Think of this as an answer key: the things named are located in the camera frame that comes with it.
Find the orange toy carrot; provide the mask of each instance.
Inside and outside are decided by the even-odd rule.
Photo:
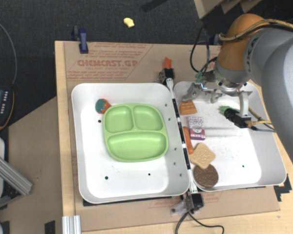
[[[190,132],[188,127],[184,127],[184,135],[185,135],[185,140],[186,140],[186,145],[187,145],[187,150],[189,154],[194,153],[194,149],[191,143],[191,138],[190,138]]]

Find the black floor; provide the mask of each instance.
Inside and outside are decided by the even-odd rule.
[[[250,13],[290,20],[293,0],[263,0]],[[15,109],[9,124],[56,96],[54,41],[70,40],[74,25],[89,41],[193,44],[202,23],[210,36],[226,32],[239,5],[226,15],[221,7],[199,19],[193,0],[0,0],[0,23],[17,53]],[[128,30],[123,18],[136,26]],[[0,85],[14,76],[13,51],[0,29]]]

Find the blue clamp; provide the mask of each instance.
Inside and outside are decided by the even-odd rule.
[[[79,44],[79,51],[81,54],[88,54],[87,32],[85,28],[77,28],[77,26],[74,26],[71,39],[81,42]]]

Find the small purple box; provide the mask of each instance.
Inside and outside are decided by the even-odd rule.
[[[203,129],[203,117],[189,116],[190,138],[193,140],[204,140],[205,130]]]

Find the wooden table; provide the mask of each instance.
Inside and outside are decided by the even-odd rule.
[[[60,136],[60,157],[62,176],[62,203],[63,215],[74,216],[74,188],[72,175],[72,159],[69,133],[68,99],[66,86],[65,50],[64,41],[55,42],[56,76],[57,76],[57,100],[59,116],[59,136]],[[276,142],[282,155],[292,190],[289,194],[282,194],[280,211],[260,214],[237,215],[221,217],[216,219],[205,219],[202,222],[206,225],[221,224],[225,228],[225,233],[244,234],[293,234],[293,165],[284,150],[280,140],[276,136]],[[221,230],[198,227],[194,221],[185,221],[179,231],[183,234],[191,233],[221,233]],[[109,229],[100,231],[83,232],[87,234],[133,234],[133,233],[174,233],[176,223],[165,223],[157,225],[146,225],[138,227],[128,227],[120,229]]]

